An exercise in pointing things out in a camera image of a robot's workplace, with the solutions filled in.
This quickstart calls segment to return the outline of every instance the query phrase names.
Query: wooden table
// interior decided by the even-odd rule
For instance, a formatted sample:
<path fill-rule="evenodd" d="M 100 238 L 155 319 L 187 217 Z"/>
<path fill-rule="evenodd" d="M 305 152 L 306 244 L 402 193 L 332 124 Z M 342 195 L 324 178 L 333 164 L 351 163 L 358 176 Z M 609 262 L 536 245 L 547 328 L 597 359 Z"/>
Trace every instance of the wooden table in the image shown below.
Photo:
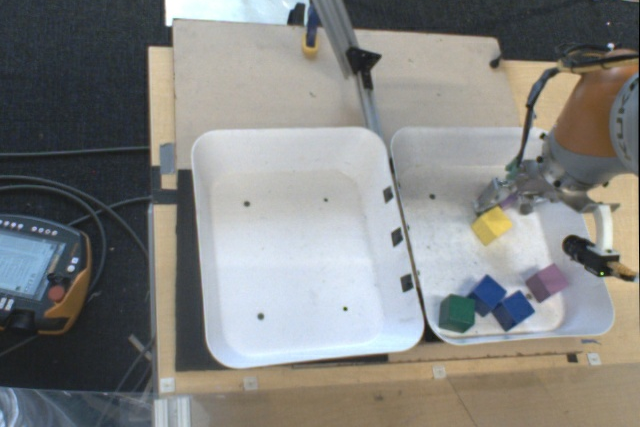
<path fill-rule="evenodd" d="M 549 63 L 501 66 L 522 120 L 529 88 Z M 160 164 L 160 146 L 175 141 L 173 78 L 173 49 L 150 48 L 153 166 Z M 560 75 L 547 87 L 536 126 L 552 125 L 576 79 Z M 175 189 L 175 175 L 162 175 L 161 185 Z M 594 196 L 622 204 L 614 215 L 614 243 L 622 261 L 637 268 L 637 177 L 618 177 Z M 175 205 L 153 206 L 156 389 L 193 395 L 196 425 L 512 425 L 518 420 L 583 426 L 631 425 L 639 418 L 634 393 L 627 394 L 640 380 L 638 287 L 618 280 L 608 281 L 615 324 L 588 340 L 420 344 L 384 364 L 176 372 L 176 222 Z M 602 364 L 590 364 L 588 353 Z"/>

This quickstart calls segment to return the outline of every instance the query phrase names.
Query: yellow cube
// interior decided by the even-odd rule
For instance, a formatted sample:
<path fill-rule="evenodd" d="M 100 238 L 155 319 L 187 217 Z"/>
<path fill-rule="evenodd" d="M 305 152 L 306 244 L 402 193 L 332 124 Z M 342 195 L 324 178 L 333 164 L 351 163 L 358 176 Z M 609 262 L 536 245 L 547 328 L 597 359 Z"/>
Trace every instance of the yellow cube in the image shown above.
<path fill-rule="evenodd" d="M 486 211 L 471 225 L 471 229 L 485 246 L 488 246 L 512 227 L 511 220 L 499 206 Z"/>

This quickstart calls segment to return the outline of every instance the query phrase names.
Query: black carpet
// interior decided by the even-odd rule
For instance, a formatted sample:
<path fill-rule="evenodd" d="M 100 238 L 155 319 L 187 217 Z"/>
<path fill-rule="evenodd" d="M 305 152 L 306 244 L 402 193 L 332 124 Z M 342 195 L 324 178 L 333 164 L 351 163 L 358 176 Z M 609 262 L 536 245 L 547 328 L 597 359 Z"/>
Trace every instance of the black carpet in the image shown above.
<path fill-rule="evenodd" d="M 356 27 L 494 36 L 510 59 L 553 59 L 569 41 L 638 48 L 638 5 L 602 0 L 345 0 Z M 0 153 L 148 143 L 146 49 L 171 43 L 163 0 L 0 0 Z M 0 160 L 0 174 L 59 180 L 106 203 L 150 193 L 146 152 Z M 68 222 L 75 206 L 43 194 L 0 194 L 0 212 Z M 146 207 L 122 216 L 143 240 Z M 0 356 L 0 386 L 114 390 L 149 341 L 144 256 L 105 221 L 109 260 L 77 325 Z M 83 228 L 95 239 L 95 229 Z M 0 333 L 0 354 L 22 339 Z M 131 390 L 147 368 L 122 384 Z"/>

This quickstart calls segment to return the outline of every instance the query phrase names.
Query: toy block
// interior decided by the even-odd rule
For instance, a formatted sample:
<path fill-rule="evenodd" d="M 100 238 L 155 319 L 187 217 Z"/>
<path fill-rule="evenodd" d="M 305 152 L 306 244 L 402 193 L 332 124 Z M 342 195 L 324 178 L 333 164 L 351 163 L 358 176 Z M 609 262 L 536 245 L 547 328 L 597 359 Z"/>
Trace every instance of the toy block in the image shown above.
<path fill-rule="evenodd" d="M 507 295 L 507 291 L 487 274 L 478 282 L 468 297 L 474 300 L 476 311 L 484 317 L 498 305 L 505 295 Z"/>
<path fill-rule="evenodd" d="M 464 333 L 475 324 L 475 307 L 471 299 L 450 294 L 440 303 L 438 326 Z"/>
<path fill-rule="evenodd" d="M 565 289 L 569 282 L 555 263 L 545 267 L 526 281 L 529 290 L 538 302 Z"/>
<path fill-rule="evenodd" d="M 493 315 L 505 331 L 509 331 L 534 313 L 533 306 L 519 290 L 503 299 L 493 310 Z"/>
<path fill-rule="evenodd" d="M 499 206 L 487 210 L 471 224 L 471 229 L 485 246 L 488 246 L 512 227 L 511 220 Z"/>

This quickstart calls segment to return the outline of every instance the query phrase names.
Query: display screen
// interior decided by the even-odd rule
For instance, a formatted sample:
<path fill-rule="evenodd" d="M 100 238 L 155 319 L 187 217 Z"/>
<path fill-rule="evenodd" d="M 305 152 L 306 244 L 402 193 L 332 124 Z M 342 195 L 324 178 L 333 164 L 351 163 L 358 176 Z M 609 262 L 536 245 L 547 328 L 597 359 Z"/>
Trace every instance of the display screen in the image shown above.
<path fill-rule="evenodd" d="M 0 231 L 0 292 L 39 300 L 43 280 L 64 243 Z"/>

